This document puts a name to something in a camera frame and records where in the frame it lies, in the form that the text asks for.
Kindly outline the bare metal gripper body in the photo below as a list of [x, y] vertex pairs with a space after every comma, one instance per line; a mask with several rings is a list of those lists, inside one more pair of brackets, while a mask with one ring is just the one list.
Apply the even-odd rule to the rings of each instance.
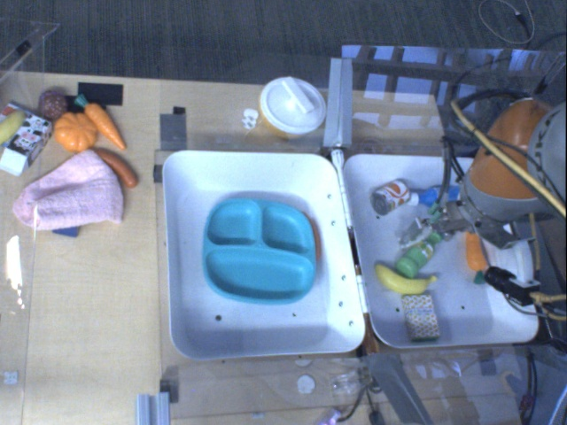
[[505, 222], [493, 219], [480, 212], [471, 203], [461, 200], [447, 202], [436, 222], [438, 232], [475, 233], [499, 249], [511, 248], [519, 241], [519, 237], [505, 229], [505, 226]]

